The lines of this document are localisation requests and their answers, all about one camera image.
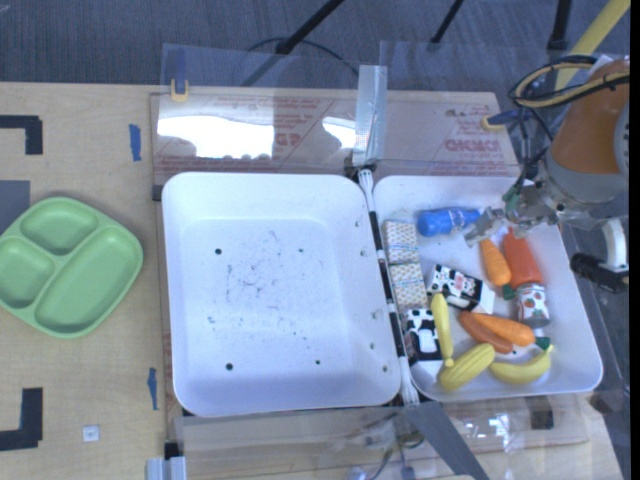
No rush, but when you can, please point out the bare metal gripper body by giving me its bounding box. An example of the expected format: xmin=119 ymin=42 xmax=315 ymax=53
xmin=503 ymin=185 xmax=565 ymax=229

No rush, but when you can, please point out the orange bottle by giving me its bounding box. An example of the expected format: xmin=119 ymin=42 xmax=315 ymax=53
xmin=501 ymin=227 xmax=545 ymax=289

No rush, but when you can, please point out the orange carrot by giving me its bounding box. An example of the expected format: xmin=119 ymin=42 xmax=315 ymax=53
xmin=469 ymin=311 xmax=552 ymax=352
xmin=479 ymin=237 xmax=517 ymax=301

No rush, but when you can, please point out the blue bottle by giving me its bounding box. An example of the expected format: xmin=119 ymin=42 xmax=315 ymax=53
xmin=416 ymin=207 xmax=483 ymax=238

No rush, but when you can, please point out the cow print carton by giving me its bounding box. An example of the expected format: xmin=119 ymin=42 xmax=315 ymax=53
xmin=425 ymin=263 xmax=497 ymax=315
xmin=401 ymin=307 xmax=445 ymax=367

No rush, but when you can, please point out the white can with orange print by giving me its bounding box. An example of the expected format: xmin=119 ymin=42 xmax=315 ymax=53
xmin=514 ymin=282 xmax=552 ymax=330

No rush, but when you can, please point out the yellow banana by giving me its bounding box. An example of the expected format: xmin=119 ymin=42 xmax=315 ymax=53
xmin=430 ymin=292 xmax=456 ymax=369
xmin=488 ymin=344 xmax=556 ymax=386

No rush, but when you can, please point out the orange sausage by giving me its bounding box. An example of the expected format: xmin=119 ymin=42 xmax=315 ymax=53
xmin=457 ymin=310 xmax=516 ymax=356

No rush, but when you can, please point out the brown cardboard board red print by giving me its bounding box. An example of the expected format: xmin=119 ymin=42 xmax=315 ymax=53
xmin=149 ymin=86 xmax=594 ymax=452

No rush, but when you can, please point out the white plastic tray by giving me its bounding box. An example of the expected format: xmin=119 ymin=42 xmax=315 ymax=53
xmin=372 ymin=174 xmax=604 ymax=403
xmin=160 ymin=170 xmax=403 ymax=418

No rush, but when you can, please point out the yellow corn cob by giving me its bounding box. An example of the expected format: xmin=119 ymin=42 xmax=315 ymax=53
xmin=438 ymin=342 xmax=497 ymax=392

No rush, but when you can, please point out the green divided plate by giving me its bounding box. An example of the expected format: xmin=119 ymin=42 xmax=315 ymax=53
xmin=0 ymin=196 xmax=145 ymax=340

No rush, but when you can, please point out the black cylinder on white bracket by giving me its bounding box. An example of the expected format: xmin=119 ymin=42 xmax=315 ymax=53
xmin=569 ymin=217 xmax=630 ymax=295

